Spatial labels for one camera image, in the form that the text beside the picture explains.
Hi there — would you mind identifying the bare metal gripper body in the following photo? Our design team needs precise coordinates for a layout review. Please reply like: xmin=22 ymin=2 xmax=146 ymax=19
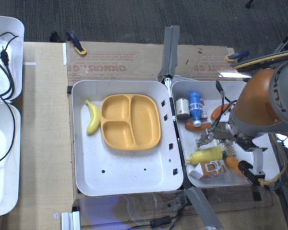
xmin=213 ymin=121 xmax=236 ymax=141

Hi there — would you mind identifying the white plastic tray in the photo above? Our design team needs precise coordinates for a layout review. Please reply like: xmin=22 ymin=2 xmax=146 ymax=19
xmin=170 ymin=80 xmax=282 ymax=189
xmin=71 ymin=80 xmax=184 ymax=197

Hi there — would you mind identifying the yellow bottle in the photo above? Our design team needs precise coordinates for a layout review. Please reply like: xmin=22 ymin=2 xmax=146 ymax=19
xmin=185 ymin=146 xmax=224 ymax=165

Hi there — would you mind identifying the orange sausage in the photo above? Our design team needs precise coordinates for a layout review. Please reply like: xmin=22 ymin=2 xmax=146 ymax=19
xmin=184 ymin=121 xmax=212 ymax=132
xmin=210 ymin=103 xmax=231 ymax=121

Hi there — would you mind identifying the patterned white packet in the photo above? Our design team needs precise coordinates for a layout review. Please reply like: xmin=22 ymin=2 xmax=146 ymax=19
xmin=216 ymin=139 xmax=237 ymax=157

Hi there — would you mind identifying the red and white packet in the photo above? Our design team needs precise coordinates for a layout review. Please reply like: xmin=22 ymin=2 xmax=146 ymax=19
xmin=200 ymin=99 xmax=209 ymax=120

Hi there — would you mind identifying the orange and white carton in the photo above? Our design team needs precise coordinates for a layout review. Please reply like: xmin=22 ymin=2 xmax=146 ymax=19
xmin=189 ymin=159 xmax=228 ymax=180

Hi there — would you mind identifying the blue bottle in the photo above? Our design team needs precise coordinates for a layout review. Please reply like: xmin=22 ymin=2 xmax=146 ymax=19
xmin=188 ymin=91 xmax=203 ymax=127

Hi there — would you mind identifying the orange carrot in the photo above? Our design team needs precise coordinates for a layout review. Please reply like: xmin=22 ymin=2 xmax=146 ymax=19
xmin=221 ymin=150 xmax=243 ymax=175

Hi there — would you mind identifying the small white can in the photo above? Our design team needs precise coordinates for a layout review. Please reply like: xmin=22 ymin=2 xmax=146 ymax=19
xmin=175 ymin=98 xmax=191 ymax=120

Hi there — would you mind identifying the orange divided plate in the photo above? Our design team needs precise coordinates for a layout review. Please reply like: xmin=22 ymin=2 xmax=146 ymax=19
xmin=100 ymin=93 xmax=162 ymax=151

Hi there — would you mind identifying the brown cardboard board red print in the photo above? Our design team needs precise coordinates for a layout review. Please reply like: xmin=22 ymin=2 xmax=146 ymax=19
xmin=65 ymin=41 xmax=280 ymax=226

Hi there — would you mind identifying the yellow banana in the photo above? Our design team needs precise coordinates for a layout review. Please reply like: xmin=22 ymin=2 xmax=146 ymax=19
xmin=84 ymin=99 xmax=101 ymax=136

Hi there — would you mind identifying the black cylinder on white bracket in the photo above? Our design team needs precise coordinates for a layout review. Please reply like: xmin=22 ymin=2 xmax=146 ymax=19
xmin=237 ymin=147 xmax=268 ymax=186

